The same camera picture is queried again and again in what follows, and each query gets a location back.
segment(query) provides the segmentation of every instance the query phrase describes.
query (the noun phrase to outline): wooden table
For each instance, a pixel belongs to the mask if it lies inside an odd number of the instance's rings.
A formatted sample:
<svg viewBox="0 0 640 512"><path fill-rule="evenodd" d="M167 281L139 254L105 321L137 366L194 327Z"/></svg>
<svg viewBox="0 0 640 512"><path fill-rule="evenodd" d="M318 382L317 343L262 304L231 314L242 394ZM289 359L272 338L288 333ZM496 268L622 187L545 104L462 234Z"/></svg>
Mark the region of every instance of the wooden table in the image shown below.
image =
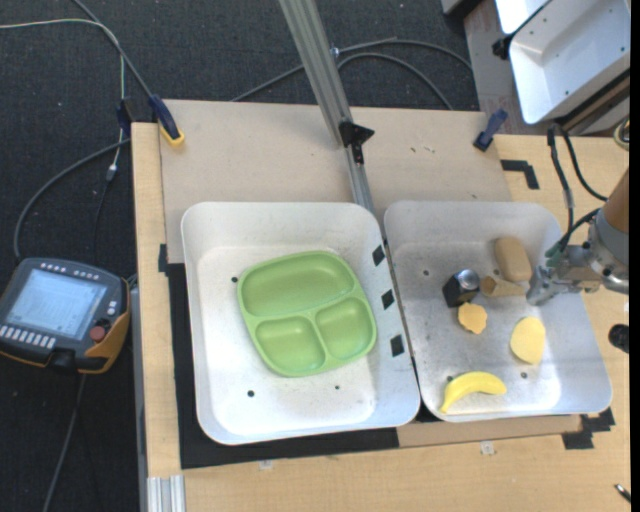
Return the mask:
<svg viewBox="0 0 640 512"><path fill-rule="evenodd" d="M438 119L443 119L441 115L438 113ZM454 118L458 123L463 119ZM168 284L158 271L158 247L166 240L160 144L155 125L134 124L146 461L149 477L184 475L188 512L629 510L629 503L614 489L616 483L630 489L631 483L629 357L608 342L611 326L629 322L628 297L607 290L584 297L612 381L611 409L616 421L610 432L595 434L594 449L566 450L558 434L510 438L508 432L498 430L492 455L483 454L477 441L436 442L380 452L276 460L270 469L244 463L182 470ZM576 138L574 146L589 183L608 194L628 167L628 153L609 139ZM540 190L530 190L522 173L505 173L512 199L544 205L564 226L566 211L545 138L500 135L494 148L493 158L528 161L540 183ZM560 153L579 218L599 204L570 172L563 147ZM584 231L574 236L574 241L581 240ZM486 434L482 425L466 428L479 428L479 436ZM456 436L445 433L442 439L455 440Z"/></svg>

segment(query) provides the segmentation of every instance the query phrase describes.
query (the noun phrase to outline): red button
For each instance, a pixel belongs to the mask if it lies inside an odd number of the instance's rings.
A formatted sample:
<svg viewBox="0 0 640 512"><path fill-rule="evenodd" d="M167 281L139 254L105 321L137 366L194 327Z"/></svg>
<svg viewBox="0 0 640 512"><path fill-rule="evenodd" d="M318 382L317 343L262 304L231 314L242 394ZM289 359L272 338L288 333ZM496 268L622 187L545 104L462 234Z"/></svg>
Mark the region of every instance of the red button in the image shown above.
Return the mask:
<svg viewBox="0 0 640 512"><path fill-rule="evenodd" d="M107 331L100 325L96 325L89 331L89 337L96 343L100 343L106 335Z"/></svg>

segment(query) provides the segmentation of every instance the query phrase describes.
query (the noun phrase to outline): yellow banana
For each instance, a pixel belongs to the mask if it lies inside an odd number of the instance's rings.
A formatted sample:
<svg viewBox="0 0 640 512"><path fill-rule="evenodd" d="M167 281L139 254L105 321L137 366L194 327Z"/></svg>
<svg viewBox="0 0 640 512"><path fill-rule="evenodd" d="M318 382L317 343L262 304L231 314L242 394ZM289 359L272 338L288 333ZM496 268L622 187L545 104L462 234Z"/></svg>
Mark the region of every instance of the yellow banana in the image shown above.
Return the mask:
<svg viewBox="0 0 640 512"><path fill-rule="evenodd" d="M446 414L454 402L469 393L488 393L490 395L504 395L507 386L498 377L488 372L468 372L456 377L444 389L444 402L440 412Z"/></svg>

